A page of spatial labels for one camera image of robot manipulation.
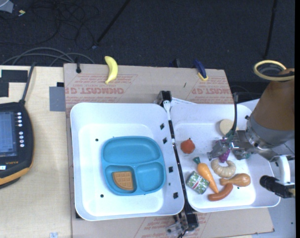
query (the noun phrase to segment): white plastic tray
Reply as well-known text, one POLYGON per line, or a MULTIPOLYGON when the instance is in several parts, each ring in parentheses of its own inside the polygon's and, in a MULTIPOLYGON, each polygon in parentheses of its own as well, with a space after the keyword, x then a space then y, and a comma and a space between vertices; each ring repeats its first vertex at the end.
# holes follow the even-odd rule
POLYGON ((183 209, 184 196, 169 123, 161 106, 79 103, 72 108, 70 121, 75 208, 83 219, 174 215, 183 209), (166 182, 160 190, 146 195, 122 196, 107 187, 101 148, 108 139, 120 136, 147 136, 158 143, 166 168, 166 182))
MULTIPOLYGON (((238 123, 241 130, 246 129, 246 115, 251 114, 251 110, 245 106, 237 105, 238 123)), ((213 172, 207 152, 212 150, 215 142, 222 138, 219 130, 219 123, 223 119, 234 120, 234 106, 229 104, 177 104, 171 108, 177 150, 180 164, 186 180, 192 171, 197 170, 197 164, 193 158, 199 157, 201 162, 206 163, 215 179, 219 190, 220 177, 213 172), (180 149, 180 143, 191 138, 196 148, 191 154, 185 154, 180 149)), ((234 185, 233 191, 220 201, 209 201, 208 194, 213 191, 207 188, 204 194, 198 194, 192 188, 186 186, 188 201, 193 209, 198 212, 215 212, 233 209, 245 209, 256 207, 272 207, 280 202, 280 197, 264 189, 259 180, 263 175, 274 176, 270 163, 254 154, 248 159, 237 160, 233 153, 230 153, 228 160, 235 163, 238 173, 247 173, 251 177, 251 184, 247 187, 237 187, 234 185)))

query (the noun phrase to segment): blue tray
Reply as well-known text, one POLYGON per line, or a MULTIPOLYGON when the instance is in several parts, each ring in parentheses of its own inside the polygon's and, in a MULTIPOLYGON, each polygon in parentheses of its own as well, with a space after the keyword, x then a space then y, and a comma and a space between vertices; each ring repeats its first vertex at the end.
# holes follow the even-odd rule
POLYGON ((101 163, 108 188, 118 195, 149 194, 166 181, 165 164, 159 145, 145 136, 123 136, 107 140, 101 149, 101 163), (133 190, 119 188, 113 172, 130 171, 133 190))

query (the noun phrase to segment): touchscreen display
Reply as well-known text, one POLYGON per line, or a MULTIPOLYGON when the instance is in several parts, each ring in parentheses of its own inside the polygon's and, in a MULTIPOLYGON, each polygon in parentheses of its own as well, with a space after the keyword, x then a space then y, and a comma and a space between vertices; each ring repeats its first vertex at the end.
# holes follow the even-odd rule
POLYGON ((15 156, 14 112, 0 112, 0 157, 15 156))

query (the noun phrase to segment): sausage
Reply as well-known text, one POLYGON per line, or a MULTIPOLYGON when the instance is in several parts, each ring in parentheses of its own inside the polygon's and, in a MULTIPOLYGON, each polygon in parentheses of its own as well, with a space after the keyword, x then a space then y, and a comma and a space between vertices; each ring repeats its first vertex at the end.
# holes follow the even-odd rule
POLYGON ((230 194, 230 192, 233 190, 233 188, 234 188, 234 186, 232 185, 232 183, 228 183, 225 185, 223 190, 220 191, 219 193, 209 194, 208 199, 210 201, 221 200, 221 199, 225 198, 226 196, 228 196, 230 194))

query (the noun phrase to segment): carrot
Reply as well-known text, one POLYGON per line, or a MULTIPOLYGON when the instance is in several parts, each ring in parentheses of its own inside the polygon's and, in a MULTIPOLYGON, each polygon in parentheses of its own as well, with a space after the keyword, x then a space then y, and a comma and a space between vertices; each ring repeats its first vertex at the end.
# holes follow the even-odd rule
POLYGON ((199 157, 194 158, 194 161, 197 163, 197 172, 206 180, 209 181, 209 187, 215 192, 219 193, 213 175, 210 172, 209 167, 206 163, 201 163, 199 157))

